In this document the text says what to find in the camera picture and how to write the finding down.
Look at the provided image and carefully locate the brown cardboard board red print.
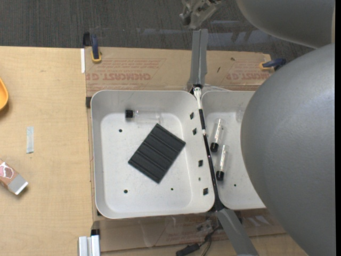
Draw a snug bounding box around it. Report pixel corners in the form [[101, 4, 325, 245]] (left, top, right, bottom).
[[84, 46, 287, 253]]

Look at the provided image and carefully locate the clear plastic bottle black cap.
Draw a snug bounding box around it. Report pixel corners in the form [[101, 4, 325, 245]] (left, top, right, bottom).
[[209, 118, 226, 153], [125, 109, 164, 124], [215, 144, 230, 182]]

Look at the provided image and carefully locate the thin black and white rod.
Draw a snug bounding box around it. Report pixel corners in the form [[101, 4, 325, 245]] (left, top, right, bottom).
[[192, 87, 225, 211]]

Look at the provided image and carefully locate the black ribbed rectangular pad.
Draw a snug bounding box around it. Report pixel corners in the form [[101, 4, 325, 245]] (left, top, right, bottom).
[[127, 123, 186, 185]]

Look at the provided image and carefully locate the white plastic tray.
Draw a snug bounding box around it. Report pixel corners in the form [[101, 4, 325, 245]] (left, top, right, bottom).
[[200, 90, 267, 211], [90, 90, 216, 220]]

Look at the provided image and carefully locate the orange divided plate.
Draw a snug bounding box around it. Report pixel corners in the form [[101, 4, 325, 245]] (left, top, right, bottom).
[[0, 77, 10, 111]]

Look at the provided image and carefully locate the brown and white carton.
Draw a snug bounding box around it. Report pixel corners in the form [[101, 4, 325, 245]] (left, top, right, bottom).
[[0, 158, 29, 196]]

